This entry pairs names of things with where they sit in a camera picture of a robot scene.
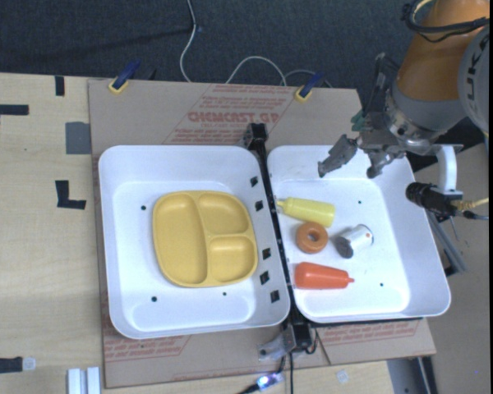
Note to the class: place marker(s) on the yellow squeeze bottle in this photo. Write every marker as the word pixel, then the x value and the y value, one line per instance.
pixel 308 210

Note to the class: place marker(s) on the white and grey can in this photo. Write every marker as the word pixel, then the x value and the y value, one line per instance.
pixel 353 240

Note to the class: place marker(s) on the yellow divided plate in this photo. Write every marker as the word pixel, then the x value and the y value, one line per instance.
pixel 203 238

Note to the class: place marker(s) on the black cylinder on white bracket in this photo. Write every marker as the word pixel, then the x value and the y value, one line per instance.
pixel 435 195

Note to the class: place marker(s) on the brown cardboard board red print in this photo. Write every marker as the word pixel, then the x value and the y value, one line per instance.
pixel 213 113

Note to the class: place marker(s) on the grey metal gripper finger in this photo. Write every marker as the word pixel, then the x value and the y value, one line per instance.
pixel 337 156
pixel 377 163

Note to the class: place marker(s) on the white plastic tray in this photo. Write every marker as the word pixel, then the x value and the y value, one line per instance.
pixel 131 228
pixel 394 236

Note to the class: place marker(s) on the orange squeeze bottle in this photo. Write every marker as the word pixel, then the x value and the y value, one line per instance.
pixel 318 276

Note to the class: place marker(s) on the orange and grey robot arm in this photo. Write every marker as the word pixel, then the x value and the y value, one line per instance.
pixel 435 68

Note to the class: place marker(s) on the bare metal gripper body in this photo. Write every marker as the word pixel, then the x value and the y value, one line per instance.
pixel 388 136

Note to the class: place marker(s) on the orange doughnut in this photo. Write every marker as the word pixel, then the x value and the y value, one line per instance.
pixel 311 237

